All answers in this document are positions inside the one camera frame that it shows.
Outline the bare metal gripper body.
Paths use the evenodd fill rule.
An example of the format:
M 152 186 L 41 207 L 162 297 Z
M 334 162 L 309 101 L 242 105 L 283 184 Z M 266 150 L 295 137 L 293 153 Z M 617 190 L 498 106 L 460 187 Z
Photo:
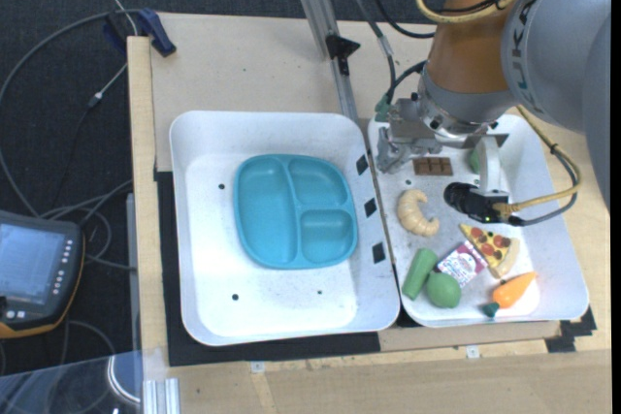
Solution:
M 488 123 L 454 117 L 427 98 L 399 99 L 388 113 L 386 151 L 391 156 L 437 154 L 446 146 L 472 146 L 474 137 L 489 129 Z

